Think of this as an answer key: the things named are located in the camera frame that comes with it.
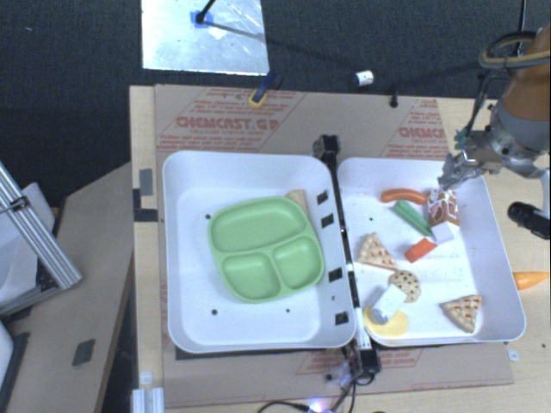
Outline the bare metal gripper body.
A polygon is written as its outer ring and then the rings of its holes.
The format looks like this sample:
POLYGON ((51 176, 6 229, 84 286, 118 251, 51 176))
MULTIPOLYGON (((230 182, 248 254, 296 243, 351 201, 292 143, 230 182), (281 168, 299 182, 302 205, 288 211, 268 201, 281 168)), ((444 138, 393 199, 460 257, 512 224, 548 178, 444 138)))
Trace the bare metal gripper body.
POLYGON ((472 175, 497 174, 502 168, 517 167, 517 142, 508 132, 461 130, 455 135, 455 148, 456 164, 470 167, 472 175))

